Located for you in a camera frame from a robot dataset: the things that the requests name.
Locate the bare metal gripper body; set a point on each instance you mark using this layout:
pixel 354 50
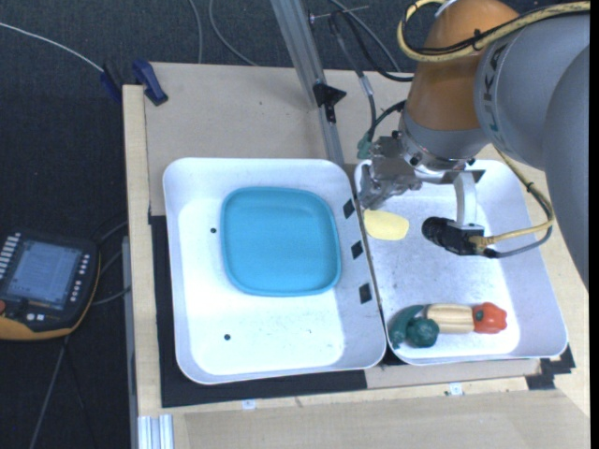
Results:
pixel 390 154

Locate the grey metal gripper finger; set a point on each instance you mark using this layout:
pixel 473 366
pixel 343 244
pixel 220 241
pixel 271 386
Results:
pixel 398 187
pixel 369 190

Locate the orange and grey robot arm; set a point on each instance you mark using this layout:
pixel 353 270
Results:
pixel 524 91

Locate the yellow flat round slice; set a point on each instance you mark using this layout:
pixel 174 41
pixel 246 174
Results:
pixel 386 226

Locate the white plastic tray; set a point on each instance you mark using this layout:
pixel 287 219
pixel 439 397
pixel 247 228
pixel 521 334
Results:
pixel 435 279
pixel 262 339

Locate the blue plate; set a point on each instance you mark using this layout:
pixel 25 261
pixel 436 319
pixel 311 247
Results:
pixel 281 241

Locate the green chili pepper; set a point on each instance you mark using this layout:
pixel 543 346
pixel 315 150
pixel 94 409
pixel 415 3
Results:
pixel 400 323

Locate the green broccoli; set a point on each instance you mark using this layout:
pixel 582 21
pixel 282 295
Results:
pixel 422 333

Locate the brown cardboard board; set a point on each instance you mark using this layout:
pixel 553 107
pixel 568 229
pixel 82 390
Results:
pixel 234 120

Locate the orange bell pepper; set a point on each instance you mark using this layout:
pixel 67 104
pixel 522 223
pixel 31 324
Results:
pixel 490 318

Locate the black cylinder on white bracket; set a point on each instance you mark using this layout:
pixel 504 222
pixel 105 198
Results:
pixel 456 237

